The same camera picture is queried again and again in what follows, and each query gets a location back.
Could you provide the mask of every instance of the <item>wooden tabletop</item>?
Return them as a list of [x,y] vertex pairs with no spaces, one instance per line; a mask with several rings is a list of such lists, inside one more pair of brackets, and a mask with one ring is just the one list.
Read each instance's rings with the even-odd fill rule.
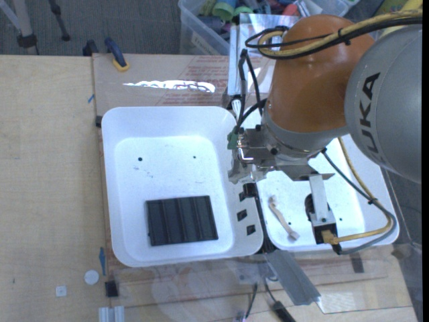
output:
[[[0,321],[98,321],[100,307],[126,305],[125,322],[201,322],[210,321],[210,309],[220,311],[234,299],[245,309],[248,294],[130,304],[143,286],[126,280],[124,292],[131,296],[122,301],[106,297],[109,273],[103,275],[100,259],[106,234],[94,87],[92,58],[0,56]],[[325,301],[325,313],[316,303],[290,307],[290,313],[297,322],[416,321],[395,258],[387,253],[384,261],[390,276],[318,286],[325,298],[345,297],[358,288],[355,302],[369,302],[363,311],[326,313],[334,308]],[[94,285],[84,281],[88,270],[100,276]],[[374,289],[380,285],[398,293],[387,294],[389,301],[383,302]],[[153,296],[157,286],[146,287]],[[358,297],[359,292],[365,295]],[[288,302],[284,292],[276,294]],[[277,321],[264,307],[266,298],[258,294],[256,313],[248,321]]]

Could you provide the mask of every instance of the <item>gray floor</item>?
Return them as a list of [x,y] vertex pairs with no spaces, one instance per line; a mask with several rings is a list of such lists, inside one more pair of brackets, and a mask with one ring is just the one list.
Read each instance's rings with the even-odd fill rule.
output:
[[[110,36],[124,53],[178,54],[180,9],[178,0],[56,0],[71,41],[61,40],[61,31],[50,11],[48,0],[25,0],[38,50],[46,56],[82,56],[82,48],[93,39],[106,52],[104,39]],[[379,0],[366,0],[350,10],[353,21],[369,17]],[[0,11],[0,54],[26,54],[17,45],[17,30]],[[397,201],[401,234],[398,247],[412,245],[402,261],[410,294],[422,321],[422,186],[397,175],[385,173],[391,195]]]

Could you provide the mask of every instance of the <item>tripod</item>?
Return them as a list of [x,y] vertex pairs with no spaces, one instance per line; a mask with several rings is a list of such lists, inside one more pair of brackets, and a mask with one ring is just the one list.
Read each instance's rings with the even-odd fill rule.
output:
[[[19,31],[19,35],[17,37],[18,45],[22,48],[25,48],[29,55],[38,55],[39,51],[37,48],[37,38],[32,30],[25,0],[12,0],[12,2],[16,14],[4,0],[0,0],[0,9],[3,10],[11,23]],[[58,25],[60,26],[62,40],[65,42],[69,41],[70,35],[67,33],[64,22],[62,21],[60,6],[56,4],[55,0],[48,0],[48,2],[50,4],[51,11],[55,15]]]

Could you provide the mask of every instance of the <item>black rectangular object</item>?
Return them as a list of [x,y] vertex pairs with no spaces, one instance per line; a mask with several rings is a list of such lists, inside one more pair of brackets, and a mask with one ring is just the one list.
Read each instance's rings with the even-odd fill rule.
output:
[[147,201],[152,246],[218,239],[209,196]]

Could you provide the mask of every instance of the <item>white tray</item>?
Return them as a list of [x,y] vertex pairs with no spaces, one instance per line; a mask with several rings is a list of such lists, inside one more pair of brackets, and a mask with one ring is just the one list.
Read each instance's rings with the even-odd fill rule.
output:
[[[253,115],[247,127],[257,122]],[[107,196],[113,251],[119,261],[130,267],[146,267],[176,262],[228,258],[254,254],[262,244],[263,234],[255,203],[239,201],[240,184],[229,182],[231,151],[227,134],[235,125],[233,116],[220,107],[118,107],[103,116],[102,132],[105,155]],[[393,212],[388,191],[378,166],[353,147],[363,169],[364,179],[374,194]],[[347,172],[339,145],[331,142],[330,157]],[[311,165],[320,172],[332,172],[322,156]],[[337,218],[339,235],[376,229],[385,219],[375,207],[357,196],[338,175],[325,182],[331,209]],[[327,249],[316,245],[308,222],[304,199],[310,193],[308,182],[292,182],[282,172],[270,172],[258,183],[265,222],[272,242],[280,249],[302,251]],[[148,236],[145,202],[209,195],[219,239],[187,244],[151,246]],[[267,206],[276,195],[279,210],[301,237],[288,238]],[[237,220],[239,211],[247,217]],[[247,235],[247,227],[255,232]],[[384,243],[397,237],[393,233]],[[356,246],[368,241],[349,242]]]

